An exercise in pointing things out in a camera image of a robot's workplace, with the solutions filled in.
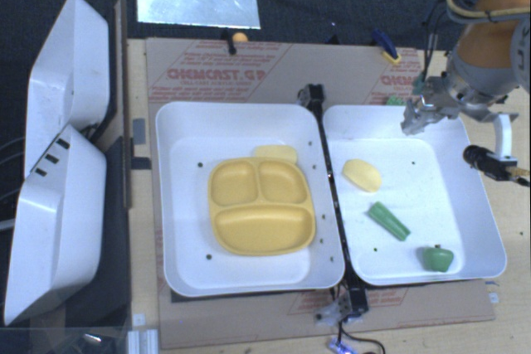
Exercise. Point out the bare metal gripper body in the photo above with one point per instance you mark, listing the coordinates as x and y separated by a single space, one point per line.
450 99

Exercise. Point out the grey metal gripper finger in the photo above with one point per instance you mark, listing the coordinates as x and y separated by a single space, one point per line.
410 120
428 118

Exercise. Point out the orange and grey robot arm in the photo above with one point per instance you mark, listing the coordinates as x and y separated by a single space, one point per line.
493 37

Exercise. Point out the small green ridged piece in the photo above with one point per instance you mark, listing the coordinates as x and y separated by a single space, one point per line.
394 100

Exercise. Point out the white plastic tray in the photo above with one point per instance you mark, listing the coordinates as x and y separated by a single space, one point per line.
186 178
435 178

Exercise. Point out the pale yellow oval potato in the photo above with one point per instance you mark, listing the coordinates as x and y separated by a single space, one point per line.
361 175

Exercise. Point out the thin black rod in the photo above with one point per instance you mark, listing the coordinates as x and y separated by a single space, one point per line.
332 178

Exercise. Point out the green celery stick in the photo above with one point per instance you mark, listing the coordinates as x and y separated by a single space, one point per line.
388 220

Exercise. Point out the pale yellow flat slab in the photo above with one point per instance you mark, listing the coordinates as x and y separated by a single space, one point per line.
276 151

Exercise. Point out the green bell pepper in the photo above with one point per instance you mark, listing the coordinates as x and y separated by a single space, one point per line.
437 259

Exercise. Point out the brown cardboard board red print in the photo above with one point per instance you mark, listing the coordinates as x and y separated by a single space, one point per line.
249 70

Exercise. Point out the yellow divided plate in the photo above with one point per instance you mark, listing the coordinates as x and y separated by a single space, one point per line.
261 219

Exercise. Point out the black cylinder on white bracket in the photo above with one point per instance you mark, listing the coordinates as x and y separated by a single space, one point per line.
489 161

